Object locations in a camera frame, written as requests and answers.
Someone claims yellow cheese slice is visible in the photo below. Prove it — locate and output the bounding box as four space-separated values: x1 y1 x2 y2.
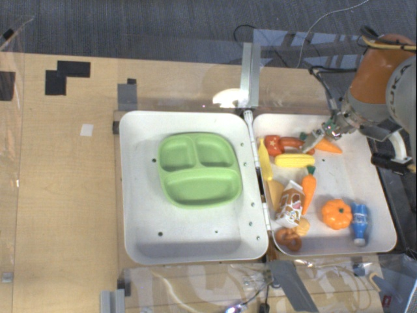
266 178 285 213

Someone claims orange pumpkin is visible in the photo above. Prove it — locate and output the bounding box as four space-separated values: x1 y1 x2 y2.
321 198 354 231

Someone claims black cylinder on white bracket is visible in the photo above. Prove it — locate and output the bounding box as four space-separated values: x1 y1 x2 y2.
370 130 417 174

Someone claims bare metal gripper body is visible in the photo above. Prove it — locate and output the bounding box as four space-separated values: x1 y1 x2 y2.
322 104 362 140

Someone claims beige biscuit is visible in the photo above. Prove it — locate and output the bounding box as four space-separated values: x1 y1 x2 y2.
295 216 311 237

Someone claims white plastic tray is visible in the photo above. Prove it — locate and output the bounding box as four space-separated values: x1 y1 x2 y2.
252 113 398 258
118 110 270 266

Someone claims brown sausage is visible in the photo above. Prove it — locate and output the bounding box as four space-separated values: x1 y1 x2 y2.
279 136 306 150

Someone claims brown and white carton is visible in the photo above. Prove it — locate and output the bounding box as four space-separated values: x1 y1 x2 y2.
275 179 307 230

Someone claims green divided plate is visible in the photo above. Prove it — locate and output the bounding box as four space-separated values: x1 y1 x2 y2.
157 132 243 210

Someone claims orange carrot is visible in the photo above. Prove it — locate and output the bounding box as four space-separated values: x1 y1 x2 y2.
299 132 344 156
301 165 317 216

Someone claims yellow corn cob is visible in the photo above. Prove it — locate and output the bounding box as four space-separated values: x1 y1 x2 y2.
274 153 316 169

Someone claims yellow banana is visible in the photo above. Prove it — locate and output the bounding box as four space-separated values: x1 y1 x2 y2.
257 138 274 182

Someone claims brown pretzel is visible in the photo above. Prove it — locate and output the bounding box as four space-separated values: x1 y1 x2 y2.
276 227 303 252

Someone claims blue bottle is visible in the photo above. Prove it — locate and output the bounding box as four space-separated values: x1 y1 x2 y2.
351 201 371 247

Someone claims red tomato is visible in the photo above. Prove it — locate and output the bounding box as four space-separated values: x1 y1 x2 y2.
264 134 284 157

